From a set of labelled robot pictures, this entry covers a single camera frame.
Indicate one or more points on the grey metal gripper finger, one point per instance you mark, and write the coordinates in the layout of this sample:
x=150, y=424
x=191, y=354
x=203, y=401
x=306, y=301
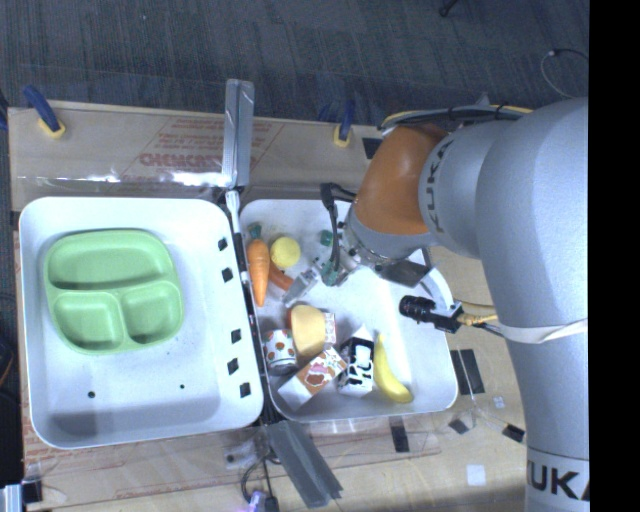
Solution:
x=301, y=287
x=317, y=263

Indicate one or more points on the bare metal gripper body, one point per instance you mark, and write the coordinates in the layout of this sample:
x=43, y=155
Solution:
x=352, y=261

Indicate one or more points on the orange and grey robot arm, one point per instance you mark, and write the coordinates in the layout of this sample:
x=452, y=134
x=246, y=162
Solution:
x=520, y=210

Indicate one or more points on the orange sausage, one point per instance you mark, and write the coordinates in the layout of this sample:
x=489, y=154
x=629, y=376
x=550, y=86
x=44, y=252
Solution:
x=281, y=280

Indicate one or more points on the yellow ball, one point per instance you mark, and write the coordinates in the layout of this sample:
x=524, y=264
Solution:
x=285, y=252

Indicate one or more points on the tan bread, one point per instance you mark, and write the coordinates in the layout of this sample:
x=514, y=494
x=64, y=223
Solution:
x=307, y=330

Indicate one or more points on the white plastic tray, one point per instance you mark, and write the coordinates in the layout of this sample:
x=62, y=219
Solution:
x=360, y=305
x=150, y=400

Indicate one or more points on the orange carrot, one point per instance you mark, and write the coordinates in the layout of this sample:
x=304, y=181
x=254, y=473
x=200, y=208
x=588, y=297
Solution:
x=258, y=265

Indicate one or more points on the pink packet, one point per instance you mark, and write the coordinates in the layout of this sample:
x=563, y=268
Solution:
x=330, y=327

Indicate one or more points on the white can red print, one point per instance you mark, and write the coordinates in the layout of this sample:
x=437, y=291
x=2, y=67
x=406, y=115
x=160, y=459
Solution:
x=280, y=350

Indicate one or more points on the white carton orange print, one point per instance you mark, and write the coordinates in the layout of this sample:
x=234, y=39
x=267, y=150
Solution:
x=315, y=377

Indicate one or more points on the black and white carton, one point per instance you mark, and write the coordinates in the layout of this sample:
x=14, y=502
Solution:
x=357, y=367

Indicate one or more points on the yellow banana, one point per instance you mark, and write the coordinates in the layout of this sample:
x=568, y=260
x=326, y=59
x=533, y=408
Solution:
x=389, y=380

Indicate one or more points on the green divided plate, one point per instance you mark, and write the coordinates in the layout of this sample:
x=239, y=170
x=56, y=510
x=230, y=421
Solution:
x=112, y=290

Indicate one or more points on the brown cardboard board red print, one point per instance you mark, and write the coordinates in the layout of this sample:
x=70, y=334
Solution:
x=125, y=150

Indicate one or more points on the black cylinder on white bracket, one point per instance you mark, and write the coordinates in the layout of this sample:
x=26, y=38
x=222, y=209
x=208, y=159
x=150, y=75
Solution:
x=425, y=310

